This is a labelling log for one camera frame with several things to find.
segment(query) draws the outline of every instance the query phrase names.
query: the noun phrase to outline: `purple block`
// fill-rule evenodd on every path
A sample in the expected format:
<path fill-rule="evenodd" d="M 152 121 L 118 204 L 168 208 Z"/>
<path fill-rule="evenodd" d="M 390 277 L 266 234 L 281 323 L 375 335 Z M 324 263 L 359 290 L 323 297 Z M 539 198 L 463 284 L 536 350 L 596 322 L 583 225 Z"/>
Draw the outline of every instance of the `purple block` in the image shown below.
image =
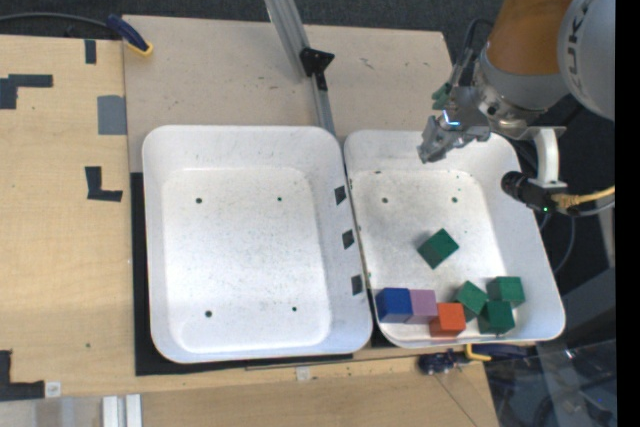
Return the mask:
<path fill-rule="evenodd" d="M 438 316 L 438 303 L 433 290 L 409 290 L 413 315 L 405 324 L 428 324 Z"/>

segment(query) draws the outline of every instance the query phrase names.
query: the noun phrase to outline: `tray with blocks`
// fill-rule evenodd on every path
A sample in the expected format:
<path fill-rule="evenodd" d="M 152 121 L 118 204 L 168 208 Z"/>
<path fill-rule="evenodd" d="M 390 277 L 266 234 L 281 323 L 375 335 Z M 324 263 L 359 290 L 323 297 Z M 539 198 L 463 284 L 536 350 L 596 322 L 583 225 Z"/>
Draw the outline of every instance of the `tray with blocks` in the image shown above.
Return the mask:
<path fill-rule="evenodd" d="M 375 317 L 405 348 L 536 342 L 564 329 L 533 212 L 501 190 L 519 170 L 493 134 L 423 164 L 419 132 L 363 130 L 344 154 Z"/>

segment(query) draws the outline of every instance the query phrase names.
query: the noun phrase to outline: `green block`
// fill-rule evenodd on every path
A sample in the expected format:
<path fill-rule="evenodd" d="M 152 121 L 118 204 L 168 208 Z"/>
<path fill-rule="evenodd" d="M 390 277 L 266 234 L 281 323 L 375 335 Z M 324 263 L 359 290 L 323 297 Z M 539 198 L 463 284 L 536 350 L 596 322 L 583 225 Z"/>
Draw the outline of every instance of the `green block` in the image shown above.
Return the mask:
<path fill-rule="evenodd" d="M 522 281 L 517 276 L 499 276 L 487 284 L 489 299 L 506 301 L 516 307 L 525 301 Z"/>
<path fill-rule="evenodd" d="M 487 301 L 478 316 L 480 333 L 501 335 L 516 326 L 511 305 L 504 301 Z"/>
<path fill-rule="evenodd" d="M 447 231 L 442 228 L 418 248 L 418 253 L 432 269 L 435 269 L 459 247 Z"/>
<path fill-rule="evenodd" d="M 464 316 L 467 322 L 469 322 L 480 315 L 482 308 L 489 300 L 489 296 L 484 290 L 471 283 L 471 281 L 465 281 L 464 285 L 456 292 L 453 300 L 464 306 Z"/>

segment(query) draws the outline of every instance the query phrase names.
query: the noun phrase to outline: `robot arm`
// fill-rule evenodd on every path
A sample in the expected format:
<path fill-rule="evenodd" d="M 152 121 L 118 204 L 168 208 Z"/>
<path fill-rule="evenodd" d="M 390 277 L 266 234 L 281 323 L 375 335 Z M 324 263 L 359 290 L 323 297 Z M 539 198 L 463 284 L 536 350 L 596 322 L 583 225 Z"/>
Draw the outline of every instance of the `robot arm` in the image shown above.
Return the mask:
<path fill-rule="evenodd" d="M 441 114 L 427 121 L 420 159 L 438 161 L 491 132 L 533 140 L 542 164 L 537 178 L 529 183 L 508 174 L 502 185 L 548 211 L 557 204 L 552 198 L 566 191 L 557 180 L 556 142 L 565 129 L 535 121 L 568 94 L 615 121 L 615 0 L 505 0 L 476 56 L 471 40 L 481 21 L 469 27 L 449 81 L 434 95 Z"/>

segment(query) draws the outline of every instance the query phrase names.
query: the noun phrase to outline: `cube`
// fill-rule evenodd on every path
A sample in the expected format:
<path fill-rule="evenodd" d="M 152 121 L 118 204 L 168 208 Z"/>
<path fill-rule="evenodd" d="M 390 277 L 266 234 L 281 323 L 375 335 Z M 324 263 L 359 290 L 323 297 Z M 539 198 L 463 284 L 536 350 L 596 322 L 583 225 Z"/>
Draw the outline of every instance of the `cube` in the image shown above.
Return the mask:
<path fill-rule="evenodd" d="M 511 305 L 504 301 L 487 301 L 478 316 L 480 333 L 501 335 L 516 326 Z"/>
<path fill-rule="evenodd" d="M 487 293 L 471 281 L 465 281 L 453 298 L 455 302 L 462 304 L 464 307 L 464 316 L 467 322 L 480 315 L 488 299 Z"/>
<path fill-rule="evenodd" d="M 413 315 L 408 288 L 383 288 L 376 295 L 380 322 L 403 324 Z"/>
<path fill-rule="evenodd" d="M 460 303 L 438 303 L 438 316 L 429 322 L 433 338 L 455 338 L 467 328 Z"/>
<path fill-rule="evenodd" d="M 438 303 L 434 290 L 409 290 L 413 314 L 406 324 L 428 324 L 438 316 Z"/>
<path fill-rule="evenodd" d="M 506 301 L 517 307 L 525 301 L 522 281 L 517 276 L 498 276 L 487 284 L 489 299 Z"/>
<path fill-rule="evenodd" d="M 432 269 L 435 269 L 459 247 L 456 241 L 442 228 L 418 247 L 418 253 Z"/>

